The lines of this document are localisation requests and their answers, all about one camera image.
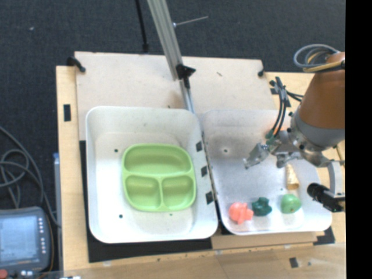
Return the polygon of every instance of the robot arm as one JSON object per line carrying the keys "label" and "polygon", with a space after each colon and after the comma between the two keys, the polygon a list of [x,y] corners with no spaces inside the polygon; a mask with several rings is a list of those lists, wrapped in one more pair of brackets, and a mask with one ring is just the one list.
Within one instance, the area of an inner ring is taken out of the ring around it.
{"label": "robot arm", "polygon": [[[305,64],[300,64],[297,58],[304,52],[307,52]],[[316,167],[327,167],[330,187],[313,183],[307,192],[326,209],[340,212],[345,210],[340,167],[343,162],[327,159],[322,151],[345,139],[345,52],[326,45],[309,45],[295,54],[294,61],[304,72],[314,73],[314,77],[291,117],[291,127],[285,131],[280,128],[288,94],[280,79],[270,82],[281,98],[278,119],[266,135],[266,143],[258,143],[244,159],[245,168],[260,163],[269,154],[277,157],[278,168],[293,159],[305,159]]]}

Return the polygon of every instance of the green plate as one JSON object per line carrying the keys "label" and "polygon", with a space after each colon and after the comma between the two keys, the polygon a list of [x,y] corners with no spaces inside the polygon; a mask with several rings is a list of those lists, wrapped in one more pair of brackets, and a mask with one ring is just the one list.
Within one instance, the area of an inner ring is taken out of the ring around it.
{"label": "green plate", "polygon": [[136,144],[122,160],[124,193],[136,209],[148,212],[184,210],[196,197],[190,155],[179,146]]}

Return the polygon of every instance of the green ball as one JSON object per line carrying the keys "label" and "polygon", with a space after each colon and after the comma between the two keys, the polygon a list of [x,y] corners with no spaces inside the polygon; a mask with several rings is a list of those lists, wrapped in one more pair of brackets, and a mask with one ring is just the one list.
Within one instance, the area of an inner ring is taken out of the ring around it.
{"label": "green ball", "polygon": [[284,214],[291,214],[297,212],[302,204],[299,198],[293,194],[285,194],[281,198],[281,211]]}

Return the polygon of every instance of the black bracket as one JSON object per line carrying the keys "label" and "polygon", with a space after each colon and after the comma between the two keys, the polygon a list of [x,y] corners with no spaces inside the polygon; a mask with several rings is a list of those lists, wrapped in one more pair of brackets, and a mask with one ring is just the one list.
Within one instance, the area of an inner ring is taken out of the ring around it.
{"label": "black bracket", "polygon": [[85,68],[81,65],[79,60],[77,60],[75,57],[67,58],[67,66],[76,66],[77,68],[79,68],[80,72],[85,72]]}
{"label": "black bracket", "polygon": [[185,87],[190,89],[189,77],[196,72],[196,69],[184,66],[183,64],[178,64],[176,66],[178,78],[184,80]]}

